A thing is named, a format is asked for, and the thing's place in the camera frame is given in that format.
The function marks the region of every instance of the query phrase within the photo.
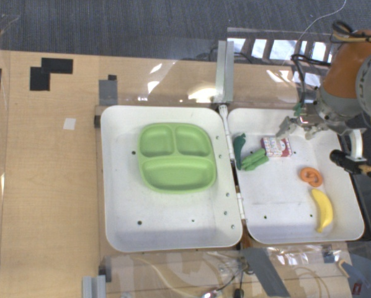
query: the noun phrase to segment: wooden table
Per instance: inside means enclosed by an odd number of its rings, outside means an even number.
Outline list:
[[[73,74],[51,74],[50,91],[30,91],[30,67],[40,66],[42,57],[73,59]],[[99,80],[117,75],[121,104],[190,106],[193,94],[214,88],[215,63],[0,51],[0,68],[0,298],[80,297],[82,277],[96,276],[101,256],[113,254],[99,236],[93,123]],[[235,65],[238,104],[292,107],[297,93],[289,72],[281,70]],[[150,82],[159,84],[151,91]],[[66,119],[76,119],[74,130],[63,128]],[[346,252],[344,244],[335,246]],[[188,254],[185,269],[193,270],[198,259],[198,252]],[[154,278],[155,265],[160,261],[140,268]],[[338,270],[323,263],[309,268],[331,297],[350,297]],[[317,278],[300,278],[291,267],[278,270],[292,297],[317,291]],[[127,274],[126,266],[121,273]],[[148,290],[139,285],[132,297],[182,296],[162,283]],[[252,288],[246,297],[266,296],[255,276],[245,278],[244,288]],[[120,297],[114,284],[108,290],[107,297]]]

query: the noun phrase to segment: orange ring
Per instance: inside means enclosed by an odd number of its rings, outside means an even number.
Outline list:
[[[318,187],[323,182],[320,172],[314,168],[303,168],[300,171],[300,178],[313,187]]]

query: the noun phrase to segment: yellow banana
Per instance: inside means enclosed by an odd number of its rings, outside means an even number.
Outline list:
[[[322,233],[323,229],[333,221],[333,207],[328,196],[318,189],[312,189],[312,196],[320,210],[320,224],[316,231]]]

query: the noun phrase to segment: gray carpet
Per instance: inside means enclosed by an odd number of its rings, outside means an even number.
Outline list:
[[[227,27],[303,31],[343,0],[0,0],[20,18],[0,48],[93,55],[192,58],[227,37]],[[371,0],[348,0],[335,19],[371,29]]]

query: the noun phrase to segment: green plate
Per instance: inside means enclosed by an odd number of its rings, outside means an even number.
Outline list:
[[[159,192],[197,192],[216,181],[216,162],[207,133],[191,124],[152,124],[138,139],[144,183]]]

